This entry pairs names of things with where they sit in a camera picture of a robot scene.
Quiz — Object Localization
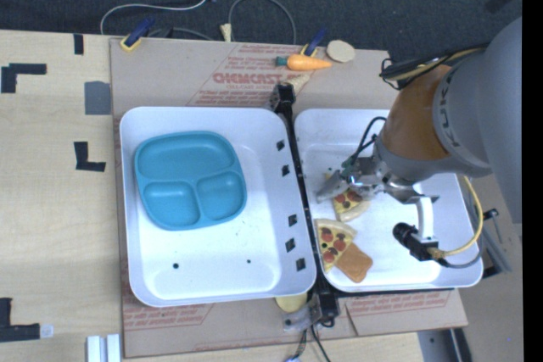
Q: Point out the tan round biscuit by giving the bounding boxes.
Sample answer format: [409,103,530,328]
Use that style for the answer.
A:
[325,39,356,64]

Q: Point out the blue divided plate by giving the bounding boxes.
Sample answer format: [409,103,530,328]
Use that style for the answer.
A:
[133,131,249,232]

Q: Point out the toy pizza slice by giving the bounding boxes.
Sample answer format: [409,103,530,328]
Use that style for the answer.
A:
[331,187,372,223]
[313,218,358,274]

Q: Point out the black cylinder on white bracket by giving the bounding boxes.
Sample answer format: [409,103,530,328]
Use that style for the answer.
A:
[392,193,441,263]

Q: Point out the brown toast slice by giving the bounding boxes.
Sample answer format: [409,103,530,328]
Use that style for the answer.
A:
[334,243,374,284]

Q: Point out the orange carrot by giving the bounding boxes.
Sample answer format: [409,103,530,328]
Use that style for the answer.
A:
[275,53,333,72]

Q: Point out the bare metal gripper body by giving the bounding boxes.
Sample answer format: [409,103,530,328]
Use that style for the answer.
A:
[344,155,426,205]

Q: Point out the black block with thin wires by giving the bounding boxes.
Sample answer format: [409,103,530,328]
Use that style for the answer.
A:
[311,287,341,320]
[270,81,297,114]

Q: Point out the white plastic tray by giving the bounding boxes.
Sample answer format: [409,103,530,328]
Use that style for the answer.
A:
[119,105,318,308]
[293,108,485,294]

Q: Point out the brown cardboard board, red print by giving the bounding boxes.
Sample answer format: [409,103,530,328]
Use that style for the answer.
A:
[109,36,470,359]

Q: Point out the pale yellow toy food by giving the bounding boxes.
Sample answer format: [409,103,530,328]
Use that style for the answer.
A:
[274,292,309,314]

